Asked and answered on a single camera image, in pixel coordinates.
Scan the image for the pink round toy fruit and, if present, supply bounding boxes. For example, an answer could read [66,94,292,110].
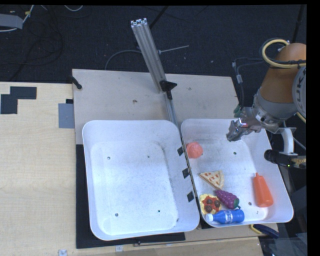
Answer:
[185,141,204,160]

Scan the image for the black cylinder on white bracket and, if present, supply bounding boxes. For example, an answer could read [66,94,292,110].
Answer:
[263,126,307,171]

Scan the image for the blue toy bottle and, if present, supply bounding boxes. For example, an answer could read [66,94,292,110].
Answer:
[205,208,246,225]

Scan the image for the yellow toy spaghetti with meatballs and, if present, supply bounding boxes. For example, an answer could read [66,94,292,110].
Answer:
[198,193,223,216]

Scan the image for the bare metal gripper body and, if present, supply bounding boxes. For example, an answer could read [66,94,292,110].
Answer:
[234,106,282,134]

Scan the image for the toy pizza slice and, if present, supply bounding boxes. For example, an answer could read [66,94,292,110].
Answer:
[198,170,225,191]

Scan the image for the white plastic tray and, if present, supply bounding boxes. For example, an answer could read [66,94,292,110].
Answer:
[180,117,295,229]
[81,119,201,242]

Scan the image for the purple toy grapes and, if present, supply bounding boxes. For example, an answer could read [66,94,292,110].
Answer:
[215,189,241,210]

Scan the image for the orange toy bottle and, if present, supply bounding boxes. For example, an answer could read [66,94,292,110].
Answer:
[252,172,275,209]

